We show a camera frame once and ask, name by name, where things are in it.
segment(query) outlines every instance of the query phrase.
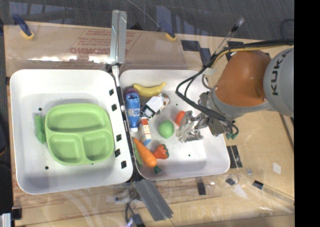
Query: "toy banana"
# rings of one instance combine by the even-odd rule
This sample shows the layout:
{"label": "toy banana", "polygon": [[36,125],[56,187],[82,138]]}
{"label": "toy banana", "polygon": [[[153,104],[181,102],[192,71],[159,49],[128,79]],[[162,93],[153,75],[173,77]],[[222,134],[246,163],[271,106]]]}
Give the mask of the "toy banana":
{"label": "toy banana", "polygon": [[146,87],[140,84],[133,84],[133,88],[139,92],[141,97],[155,97],[161,93],[162,88],[166,85],[166,82],[162,82],[160,85]]}

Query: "toy carrot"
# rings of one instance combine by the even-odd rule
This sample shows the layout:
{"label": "toy carrot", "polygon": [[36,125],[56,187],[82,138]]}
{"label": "toy carrot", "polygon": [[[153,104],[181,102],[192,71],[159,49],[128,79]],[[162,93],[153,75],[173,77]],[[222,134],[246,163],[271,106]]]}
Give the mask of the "toy carrot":
{"label": "toy carrot", "polygon": [[157,167],[157,158],[153,153],[143,145],[142,142],[140,142],[138,139],[133,138],[133,142],[136,145],[136,148],[141,156],[141,159],[144,164],[146,164],[150,168],[154,168],[155,174],[158,174],[161,169]]}
{"label": "toy carrot", "polygon": [[153,155],[157,159],[165,160],[169,157],[169,152],[165,144],[159,144],[158,147],[153,152]]}

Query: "green ball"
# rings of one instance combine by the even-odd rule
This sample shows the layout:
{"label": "green ball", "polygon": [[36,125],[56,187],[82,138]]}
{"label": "green ball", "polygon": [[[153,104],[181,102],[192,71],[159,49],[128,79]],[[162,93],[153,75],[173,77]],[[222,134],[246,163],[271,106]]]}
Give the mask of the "green ball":
{"label": "green ball", "polygon": [[163,138],[169,138],[175,133],[175,125],[167,119],[160,124],[159,133]]}

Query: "bottle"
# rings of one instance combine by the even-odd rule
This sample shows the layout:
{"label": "bottle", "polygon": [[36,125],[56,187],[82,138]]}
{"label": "bottle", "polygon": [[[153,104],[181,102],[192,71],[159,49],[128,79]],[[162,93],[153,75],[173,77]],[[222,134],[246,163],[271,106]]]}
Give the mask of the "bottle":
{"label": "bottle", "polygon": [[125,96],[126,114],[129,120],[131,132],[137,132],[137,123],[140,119],[140,98],[137,93],[129,93]]}

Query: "white object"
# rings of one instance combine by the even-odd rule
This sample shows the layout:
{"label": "white object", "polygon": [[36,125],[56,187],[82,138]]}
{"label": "white object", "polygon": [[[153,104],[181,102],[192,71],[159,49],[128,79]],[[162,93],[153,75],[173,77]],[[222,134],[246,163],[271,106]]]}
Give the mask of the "white object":
{"label": "white object", "polygon": [[[23,69],[11,76],[10,93],[16,178],[26,193],[115,185],[130,179],[133,164],[110,74],[102,70]],[[34,119],[35,115],[45,116],[53,106],[67,103],[93,103],[104,108],[112,125],[114,150],[119,149],[120,154],[113,153],[95,164],[63,165],[55,161],[47,143],[37,140]]]}
{"label": "white object", "polygon": [[[149,128],[152,140],[146,147],[152,152],[159,144],[165,144],[168,148],[169,157],[157,161],[157,166],[161,172],[155,174],[151,167],[141,166],[136,162],[139,173],[150,180],[169,180],[177,178],[204,177],[225,173],[230,167],[230,158],[223,135],[213,136],[209,127],[200,129],[204,136],[203,140],[195,140],[182,143],[174,134],[168,139],[159,134],[159,125],[165,120],[174,122],[179,111],[192,111],[193,116],[197,116],[200,111],[183,101],[175,93],[177,85],[187,78],[196,74],[194,70],[127,70],[120,75],[120,85],[123,89],[132,86],[134,83],[145,87],[158,85],[159,82],[166,82],[162,91],[170,98],[170,103],[159,115],[155,115],[149,121]],[[187,84],[180,87],[183,93]],[[201,93],[207,89],[202,85],[201,75],[199,75],[189,87],[187,96],[194,102],[198,102]]]}

